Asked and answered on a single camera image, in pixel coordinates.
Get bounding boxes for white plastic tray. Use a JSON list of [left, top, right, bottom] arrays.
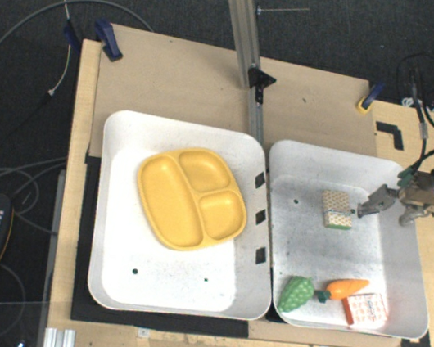
[[72, 106, 301, 337], [239, 136, 434, 347]]

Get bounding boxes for orange carrot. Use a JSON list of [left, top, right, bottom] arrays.
[[314, 271, 372, 312]]

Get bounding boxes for orange and white carton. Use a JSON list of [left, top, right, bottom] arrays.
[[337, 286, 393, 333]]

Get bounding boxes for green grapes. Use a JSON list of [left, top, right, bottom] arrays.
[[276, 272, 318, 319]]

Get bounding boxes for yellow divided plate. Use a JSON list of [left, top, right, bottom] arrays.
[[125, 137, 259, 262]]

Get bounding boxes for brown cardboard board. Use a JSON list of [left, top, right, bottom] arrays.
[[54, 20, 434, 347]]

